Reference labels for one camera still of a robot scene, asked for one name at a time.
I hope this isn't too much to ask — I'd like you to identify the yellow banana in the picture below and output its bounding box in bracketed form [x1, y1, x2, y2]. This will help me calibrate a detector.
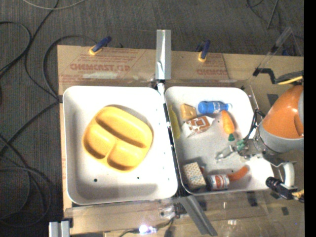
[170, 104, 182, 140]

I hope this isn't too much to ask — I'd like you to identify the brown cardboard board, red print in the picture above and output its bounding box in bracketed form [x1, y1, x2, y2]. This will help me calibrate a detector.
[56, 44, 304, 235]

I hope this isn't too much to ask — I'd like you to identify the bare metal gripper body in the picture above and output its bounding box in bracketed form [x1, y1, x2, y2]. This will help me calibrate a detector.
[237, 137, 264, 161]

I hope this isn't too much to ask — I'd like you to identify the orange and white can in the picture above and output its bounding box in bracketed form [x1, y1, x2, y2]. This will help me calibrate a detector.
[206, 173, 231, 192]

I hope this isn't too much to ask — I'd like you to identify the yellow divided plate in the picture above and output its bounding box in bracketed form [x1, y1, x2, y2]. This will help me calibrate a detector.
[81, 105, 155, 173]

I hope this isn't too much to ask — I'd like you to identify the beige patterned box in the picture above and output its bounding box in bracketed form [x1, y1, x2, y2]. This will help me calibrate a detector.
[182, 161, 207, 191]

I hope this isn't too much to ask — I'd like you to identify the black cylinder on white bracket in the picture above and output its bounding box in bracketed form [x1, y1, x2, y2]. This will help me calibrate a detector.
[265, 161, 298, 200]

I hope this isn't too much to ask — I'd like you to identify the orange sausage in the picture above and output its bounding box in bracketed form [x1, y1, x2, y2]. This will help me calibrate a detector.
[226, 165, 249, 182]

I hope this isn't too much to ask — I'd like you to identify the white plastic tray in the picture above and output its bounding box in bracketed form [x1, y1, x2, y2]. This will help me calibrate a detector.
[62, 85, 179, 206]
[164, 86, 275, 196]

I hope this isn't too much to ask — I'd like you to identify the orange carrot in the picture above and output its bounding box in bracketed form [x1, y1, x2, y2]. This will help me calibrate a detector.
[220, 110, 236, 142]

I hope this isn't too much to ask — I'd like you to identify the blue plastic bottle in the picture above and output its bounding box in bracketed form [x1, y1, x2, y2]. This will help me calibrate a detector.
[197, 100, 234, 115]

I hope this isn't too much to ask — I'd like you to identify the yellow cheese wedge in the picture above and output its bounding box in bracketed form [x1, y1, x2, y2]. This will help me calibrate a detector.
[180, 103, 198, 121]

